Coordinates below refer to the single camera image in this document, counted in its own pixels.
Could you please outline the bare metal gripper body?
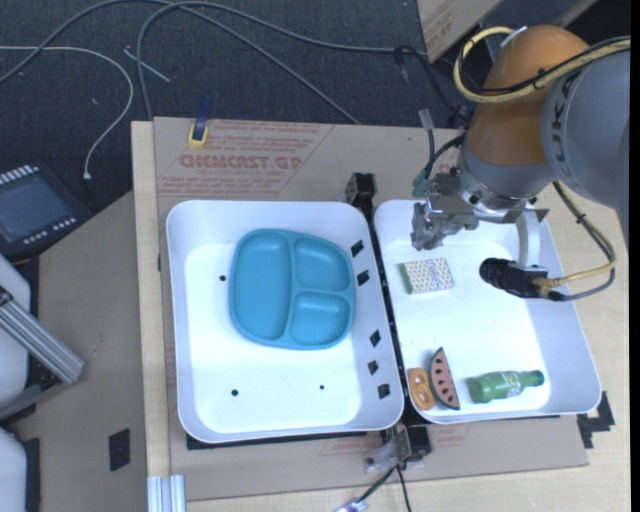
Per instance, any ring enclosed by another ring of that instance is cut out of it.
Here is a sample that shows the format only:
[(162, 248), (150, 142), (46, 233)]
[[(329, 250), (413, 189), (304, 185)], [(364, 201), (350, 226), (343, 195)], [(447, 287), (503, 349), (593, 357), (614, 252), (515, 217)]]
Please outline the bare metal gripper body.
[(475, 230), (480, 222), (513, 223), (515, 200), (490, 191), (470, 174), (429, 180), (424, 218), (430, 230)]

